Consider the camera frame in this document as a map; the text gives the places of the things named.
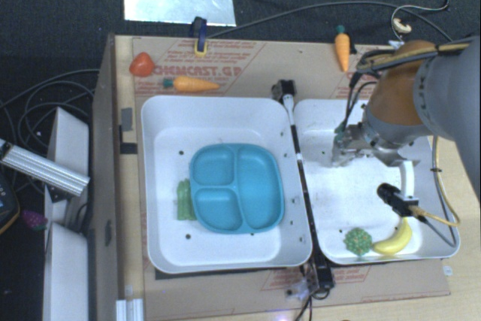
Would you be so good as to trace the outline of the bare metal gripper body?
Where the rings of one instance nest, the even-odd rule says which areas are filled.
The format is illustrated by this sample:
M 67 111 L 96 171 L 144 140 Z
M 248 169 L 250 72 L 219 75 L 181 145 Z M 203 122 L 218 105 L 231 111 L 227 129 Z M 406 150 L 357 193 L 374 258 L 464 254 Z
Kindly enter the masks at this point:
M 407 161 L 400 149 L 420 136 L 420 125 L 406 126 L 388 123 L 359 122 L 340 124 L 334 130 L 333 148 L 357 150 L 357 158 L 375 157 L 388 167 L 398 167 Z

